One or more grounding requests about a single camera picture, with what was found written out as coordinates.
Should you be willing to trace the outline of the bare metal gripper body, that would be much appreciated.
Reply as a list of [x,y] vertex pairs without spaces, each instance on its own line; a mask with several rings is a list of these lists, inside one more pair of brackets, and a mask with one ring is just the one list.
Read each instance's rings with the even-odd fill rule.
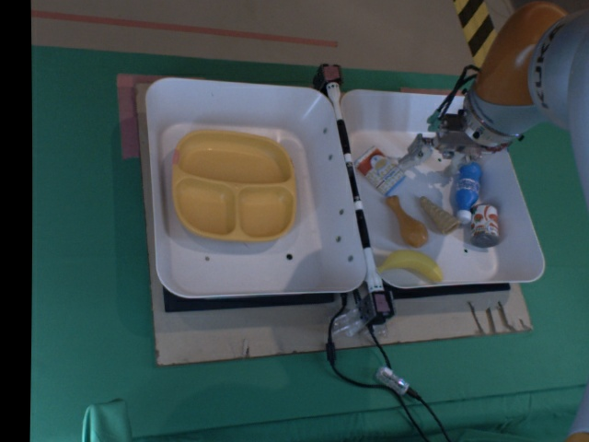
[[435,133],[433,146],[444,158],[478,158],[500,152],[513,142],[511,134],[504,134],[474,112],[440,113],[431,116],[431,131]]

